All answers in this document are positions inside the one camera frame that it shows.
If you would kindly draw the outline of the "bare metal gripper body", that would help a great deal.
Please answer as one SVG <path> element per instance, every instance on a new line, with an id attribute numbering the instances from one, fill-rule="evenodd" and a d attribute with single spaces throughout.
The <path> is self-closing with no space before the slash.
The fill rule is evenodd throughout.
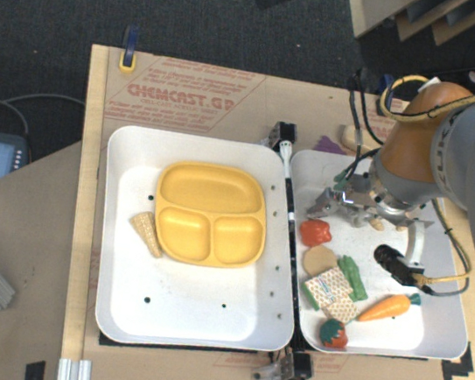
<path id="1" fill-rule="evenodd" d="M 386 219 L 394 225 L 407 225 L 412 211 L 423 204 L 423 194 L 395 194 L 378 177 L 341 173 L 337 185 L 338 204 L 351 219 Z"/>

